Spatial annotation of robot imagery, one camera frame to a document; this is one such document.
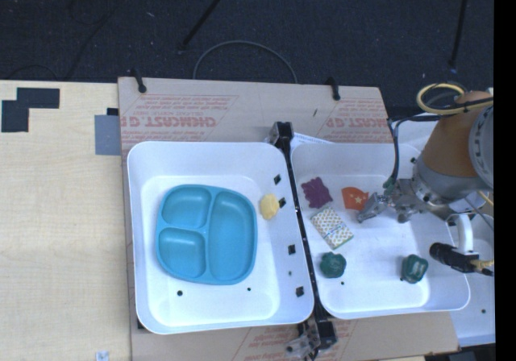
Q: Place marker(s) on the green toy pepper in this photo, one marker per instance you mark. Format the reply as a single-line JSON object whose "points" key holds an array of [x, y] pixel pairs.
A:
{"points": [[414, 269]]}

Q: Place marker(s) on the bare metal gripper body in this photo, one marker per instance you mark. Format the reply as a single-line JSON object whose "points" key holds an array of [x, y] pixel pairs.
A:
{"points": [[415, 197]]}

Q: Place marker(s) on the yellow lumpy toy food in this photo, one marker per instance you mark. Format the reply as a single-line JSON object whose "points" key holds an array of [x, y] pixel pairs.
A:
{"points": [[269, 206]]}

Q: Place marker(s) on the green toy broccoli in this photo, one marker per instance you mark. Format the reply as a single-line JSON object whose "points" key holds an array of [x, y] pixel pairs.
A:
{"points": [[333, 265]]}

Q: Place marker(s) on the black cylinder on white bracket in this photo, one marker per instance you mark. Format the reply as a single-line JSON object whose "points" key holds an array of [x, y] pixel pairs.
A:
{"points": [[451, 255]]}

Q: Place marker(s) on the thin black rod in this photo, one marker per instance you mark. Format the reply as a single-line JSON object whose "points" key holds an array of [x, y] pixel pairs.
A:
{"points": [[299, 210]]}

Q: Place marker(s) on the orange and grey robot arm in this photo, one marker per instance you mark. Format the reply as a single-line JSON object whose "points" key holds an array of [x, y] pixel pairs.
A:
{"points": [[451, 146]]}

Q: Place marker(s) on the white plastic tray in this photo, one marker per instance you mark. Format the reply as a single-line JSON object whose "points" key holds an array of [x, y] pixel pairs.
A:
{"points": [[225, 303], [375, 291]]}

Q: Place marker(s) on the purple toy grapes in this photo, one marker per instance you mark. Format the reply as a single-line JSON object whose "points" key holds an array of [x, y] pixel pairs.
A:
{"points": [[316, 192]]}

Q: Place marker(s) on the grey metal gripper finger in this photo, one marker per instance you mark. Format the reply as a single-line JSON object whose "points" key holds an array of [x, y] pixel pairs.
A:
{"points": [[404, 216], [371, 207]]}

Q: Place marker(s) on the blue divided plate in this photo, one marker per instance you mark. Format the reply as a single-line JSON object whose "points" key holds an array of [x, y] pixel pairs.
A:
{"points": [[225, 234]]}

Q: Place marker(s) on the orange pizza slice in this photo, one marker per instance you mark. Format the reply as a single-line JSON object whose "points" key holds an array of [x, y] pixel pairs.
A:
{"points": [[354, 198]]}

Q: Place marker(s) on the white printed paper sheet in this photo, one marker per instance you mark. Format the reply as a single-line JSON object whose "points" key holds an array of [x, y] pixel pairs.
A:
{"points": [[308, 138]]}

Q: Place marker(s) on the brown cardboard board red print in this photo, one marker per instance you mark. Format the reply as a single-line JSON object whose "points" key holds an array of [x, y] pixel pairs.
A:
{"points": [[250, 109]]}

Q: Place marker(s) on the white patterned packet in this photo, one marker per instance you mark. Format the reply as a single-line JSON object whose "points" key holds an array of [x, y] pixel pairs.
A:
{"points": [[331, 227]]}

